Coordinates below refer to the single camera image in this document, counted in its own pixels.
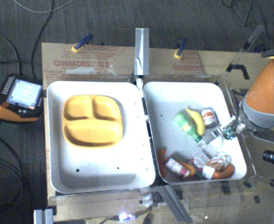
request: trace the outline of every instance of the can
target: can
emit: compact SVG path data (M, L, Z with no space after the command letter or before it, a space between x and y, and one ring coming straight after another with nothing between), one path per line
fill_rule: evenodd
M186 178L190 174L188 169L172 158L169 158L169 160L165 163L165 167L168 168L176 177L180 177L182 179Z
M202 110L201 115L206 128L214 128L218 125L216 113L212 108Z

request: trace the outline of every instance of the banana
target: banana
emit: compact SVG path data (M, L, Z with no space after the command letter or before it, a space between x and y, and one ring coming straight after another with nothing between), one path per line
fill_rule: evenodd
M205 131L205 124L201 114L197 111L190 110L189 108L186 108L185 111L188 112L195 121L198 134L202 135Z

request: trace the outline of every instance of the electronic device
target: electronic device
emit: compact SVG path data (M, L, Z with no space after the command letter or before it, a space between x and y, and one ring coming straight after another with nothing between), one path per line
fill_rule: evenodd
M0 86L0 119L33 122L42 114L42 85L16 74L8 75Z

